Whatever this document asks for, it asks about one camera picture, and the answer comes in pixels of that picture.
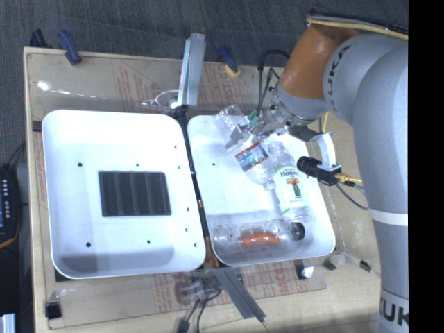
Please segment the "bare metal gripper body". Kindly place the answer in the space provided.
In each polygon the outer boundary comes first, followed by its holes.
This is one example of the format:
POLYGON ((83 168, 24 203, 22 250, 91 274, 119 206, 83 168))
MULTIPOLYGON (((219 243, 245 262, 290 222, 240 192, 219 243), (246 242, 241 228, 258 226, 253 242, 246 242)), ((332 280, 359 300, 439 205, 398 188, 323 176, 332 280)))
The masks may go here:
POLYGON ((270 124, 273 134, 283 135, 291 127, 305 126, 306 121, 291 114, 283 105, 269 104, 261 109, 258 124, 270 124))

